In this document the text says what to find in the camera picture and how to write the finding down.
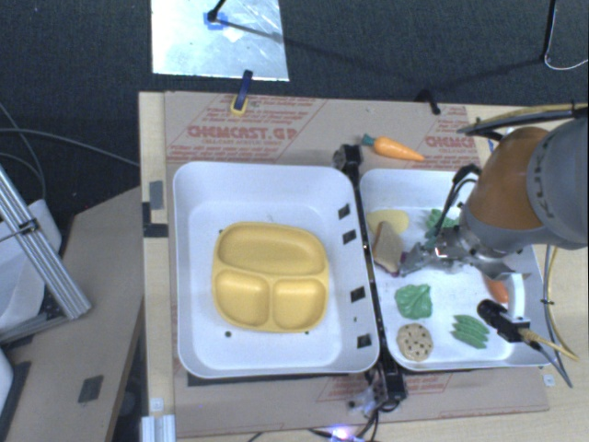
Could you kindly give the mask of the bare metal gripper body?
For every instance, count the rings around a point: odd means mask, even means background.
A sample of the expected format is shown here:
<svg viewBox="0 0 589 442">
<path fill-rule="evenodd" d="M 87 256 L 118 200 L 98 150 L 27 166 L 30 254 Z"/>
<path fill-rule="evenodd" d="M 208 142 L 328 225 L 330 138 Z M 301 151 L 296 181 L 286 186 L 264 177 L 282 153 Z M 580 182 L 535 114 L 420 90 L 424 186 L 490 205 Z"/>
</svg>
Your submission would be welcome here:
<svg viewBox="0 0 589 442">
<path fill-rule="evenodd" d="M 472 266 L 491 280 L 504 280 L 515 273 L 504 261 L 506 252 L 485 246 L 464 226 L 443 227 L 436 237 L 434 253 L 440 260 Z"/>
</svg>

